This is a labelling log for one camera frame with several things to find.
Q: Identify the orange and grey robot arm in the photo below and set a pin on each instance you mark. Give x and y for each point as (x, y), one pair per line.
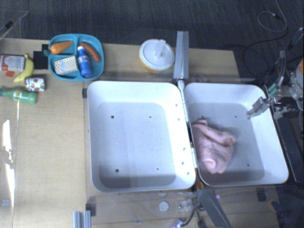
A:
(300, 79)

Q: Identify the blue bottle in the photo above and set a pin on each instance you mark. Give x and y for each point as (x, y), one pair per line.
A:
(84, 63)

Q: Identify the orange carrot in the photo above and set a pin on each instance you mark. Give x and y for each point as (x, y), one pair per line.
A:
(60, 47)

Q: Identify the yellow patterned packet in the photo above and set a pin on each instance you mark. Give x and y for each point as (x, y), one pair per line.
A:
(65, 65)

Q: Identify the brown sausage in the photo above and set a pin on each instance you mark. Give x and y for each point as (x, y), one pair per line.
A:
(91, 51)

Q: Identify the yellow cup with white lid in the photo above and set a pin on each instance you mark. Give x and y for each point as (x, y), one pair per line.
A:
(156, 53)

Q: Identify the white and orange carton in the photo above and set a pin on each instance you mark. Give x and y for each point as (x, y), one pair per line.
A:
(12, 63)

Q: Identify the blue divided plate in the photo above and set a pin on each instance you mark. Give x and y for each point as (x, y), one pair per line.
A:
(97, 68)

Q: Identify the white plastic tray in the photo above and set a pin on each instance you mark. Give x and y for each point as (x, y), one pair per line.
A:
(137, 139)
(251, 148)

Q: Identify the yellow banana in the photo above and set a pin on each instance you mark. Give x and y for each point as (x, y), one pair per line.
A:
(26, 71)

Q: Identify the green bottle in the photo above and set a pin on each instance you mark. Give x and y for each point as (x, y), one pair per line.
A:
(23, 97)

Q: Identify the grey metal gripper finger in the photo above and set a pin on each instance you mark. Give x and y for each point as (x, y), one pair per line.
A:
(252, 113)
(261, 101)

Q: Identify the pink crumpled cloth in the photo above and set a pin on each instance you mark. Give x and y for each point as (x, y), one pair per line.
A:
(213, 146)

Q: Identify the white can with orange print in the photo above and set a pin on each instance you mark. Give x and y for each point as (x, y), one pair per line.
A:
(35, 84)

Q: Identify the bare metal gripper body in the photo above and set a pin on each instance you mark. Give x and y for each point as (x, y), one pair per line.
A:
(285, 103)

